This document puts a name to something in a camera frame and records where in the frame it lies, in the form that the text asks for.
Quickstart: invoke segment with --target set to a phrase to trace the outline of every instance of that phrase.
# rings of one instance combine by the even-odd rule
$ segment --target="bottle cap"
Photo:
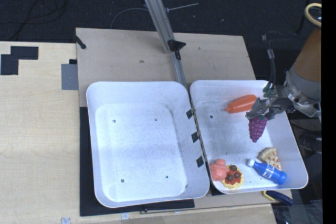
[[[248,160],[248,163],[247,163],[247,166],[249,166],[249,167],[253,167],[253,165],[254,165],[255,162],[256,162],[256,161],[255,161],[254,159],[249,159],[249,160]]]

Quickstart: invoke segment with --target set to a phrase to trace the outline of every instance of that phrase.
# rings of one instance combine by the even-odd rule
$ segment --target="empty white tray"
[[[95,82],[87,90],[94,192],[115,208],[193,199],[209,177],[187,90],[177,82]]]
[[[308,174],[286,113],[277,114],[267,122],[262,137],[253,143],[249,138],[246,112],[230,114],[227,105],[247,94],[263,99],[267,81],[200,80],[191,85],[190,94],[208,164],[218,158],[227,165],[235,164],[243,172],[245,182],[237,189],[228,189],[219,181],[212,184],[222,193],[235,194],[272,189],[300,189],[308,182]],[[257,159],[265,147],[277,149],[287,181],[277,185],[247,166],[249,158]]]

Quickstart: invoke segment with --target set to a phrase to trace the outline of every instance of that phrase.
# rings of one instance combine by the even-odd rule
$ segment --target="toy food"
[[[257,97],[254,94],[248,94],[238,99],[235,99],[227,105],[225,111],[230,113],[237,113],[242,111],[249,111],[256,102]]]
[[[258,156],[258,159],[264,163],[268,163],[275,168],[281,170],[281,165],[277,153],[277,149],[275,147],[267,147],[264,148]]]
[[[229,171],[222,183],[229,189],[239,188],[244,183],[244,176],[236,165],[227,165]]]
[[[229,169],[223,159],[217,159],[214,164],[210,164],[210,172],[214,181],[224,180],[228,171]]]
[[[263,115],[257,116],[248,122],[248,130],[252,142],[256,143],[263,135],[267,123],[267,118]]]

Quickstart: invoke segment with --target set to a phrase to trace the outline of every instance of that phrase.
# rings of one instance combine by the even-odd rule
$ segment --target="table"
[[[156,32],[79,28],[77,36],[86,50],[78,44],[0,42],[2,55],[10,54],[11,46],[39,50],[37,60],[19,60],[18,75],[0,76],[2,223],[61,223],[62,218],[71,223],[276,223],[261,193],[206,195],[192,209],[130,212],[128,220],[121,214],[81,217],[79,107],[86,106],[83,93],[97,63],[113,70],[100,72],[99,79],[175,78]],[[255,79],[243,37],[176,33],[175,38],[187,43],[181,56],[188,85],[197,79]],[[90,63],[88,55],[99,61]],[[62,89],[61,65],[71,59],[78,60],[79,90]],[[282,192],[291,196],[290,190]]]

